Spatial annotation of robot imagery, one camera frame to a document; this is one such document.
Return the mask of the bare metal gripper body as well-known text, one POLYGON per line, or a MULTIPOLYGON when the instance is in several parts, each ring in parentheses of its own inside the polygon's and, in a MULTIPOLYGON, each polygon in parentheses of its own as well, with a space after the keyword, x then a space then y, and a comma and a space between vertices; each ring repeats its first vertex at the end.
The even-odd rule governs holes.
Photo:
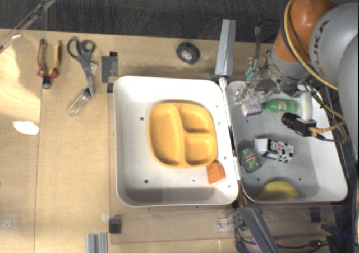
POLYGON ((260 93, 261 95, 272 95, 280 93, 276 83, 269 77, 268 59, 264 55, 259 57, 259 65, 255 71, 250 89, 260 93))

